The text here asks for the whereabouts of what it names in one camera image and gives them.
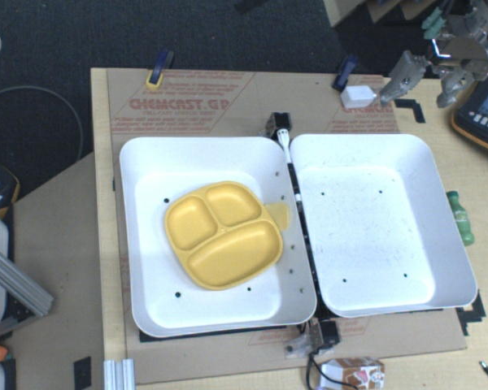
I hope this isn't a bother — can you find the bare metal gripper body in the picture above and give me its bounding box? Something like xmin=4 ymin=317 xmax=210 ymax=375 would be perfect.
xmin=430 ymin=12 xmax=488 ymax=83

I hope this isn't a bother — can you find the small white box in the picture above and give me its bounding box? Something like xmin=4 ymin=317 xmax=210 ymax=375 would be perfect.
xmin=340 ymin=85 xmax=378 ymax=110

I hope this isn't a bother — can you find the green plastic bottle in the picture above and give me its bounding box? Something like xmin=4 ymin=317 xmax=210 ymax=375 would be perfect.
xmin=446 ymin=190 xmax=476 ymax=247

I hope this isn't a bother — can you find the thin black and white rod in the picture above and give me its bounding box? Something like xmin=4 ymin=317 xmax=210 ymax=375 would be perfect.
xmin=276 ymin=129 xmax=325 ymax=323

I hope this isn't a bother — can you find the white plastic tray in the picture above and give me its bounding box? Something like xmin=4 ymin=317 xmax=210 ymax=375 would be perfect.
xmin=288 ymin=133 xmax=479 ymax=319
xmin=119 ymin=136 xmax=318 ymax=338

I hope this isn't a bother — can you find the brown cardboard board, red print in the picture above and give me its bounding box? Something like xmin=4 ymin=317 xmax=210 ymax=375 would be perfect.
xmin=105 ymin=68 xmax=468 ymax=385

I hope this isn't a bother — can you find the yellow divided plate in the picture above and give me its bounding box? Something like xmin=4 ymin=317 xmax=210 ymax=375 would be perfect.
xmin=163 ymin=180 xmax=285 ymax=293

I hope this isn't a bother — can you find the brown and white carton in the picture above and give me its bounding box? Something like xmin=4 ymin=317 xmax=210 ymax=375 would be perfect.
xmin=320 ymin=356 xmax=386 ymax=390

